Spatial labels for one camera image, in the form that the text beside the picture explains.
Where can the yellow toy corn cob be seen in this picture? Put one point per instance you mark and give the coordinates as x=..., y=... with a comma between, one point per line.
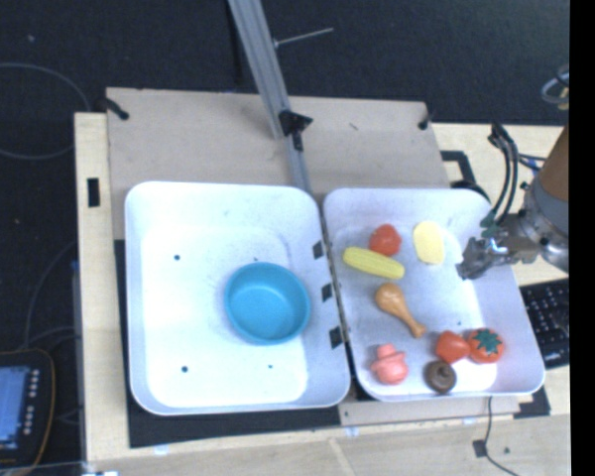
x=373, y=263

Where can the pink toy figure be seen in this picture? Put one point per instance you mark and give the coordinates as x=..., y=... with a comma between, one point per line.
x=389, y=366

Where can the orange toy tomato green top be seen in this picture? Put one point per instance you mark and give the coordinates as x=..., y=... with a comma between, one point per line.
x=487, y=347

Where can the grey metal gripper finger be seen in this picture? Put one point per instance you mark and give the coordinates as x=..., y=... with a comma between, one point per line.
x=480, y=247
x=471, y=269

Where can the yellow toy potato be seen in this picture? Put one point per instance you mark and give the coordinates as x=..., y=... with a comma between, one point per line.
x=429, y=243

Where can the brown cardboard board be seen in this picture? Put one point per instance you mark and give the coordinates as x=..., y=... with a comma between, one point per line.
x=203, y=137

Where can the brown toy chicken drumstick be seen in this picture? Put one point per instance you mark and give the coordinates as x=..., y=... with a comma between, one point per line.
x=394, y=301

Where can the blue bowl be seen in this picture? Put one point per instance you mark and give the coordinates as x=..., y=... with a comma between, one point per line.
x=268, y=303

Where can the white plastic tray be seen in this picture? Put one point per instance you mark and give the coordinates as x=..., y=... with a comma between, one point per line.
x=188, y=315
x=446, y=295

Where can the black keyboard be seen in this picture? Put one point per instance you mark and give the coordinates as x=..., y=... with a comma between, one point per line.
x=548, y=320

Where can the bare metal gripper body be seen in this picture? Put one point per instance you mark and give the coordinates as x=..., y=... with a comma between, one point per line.
x=520, y=246

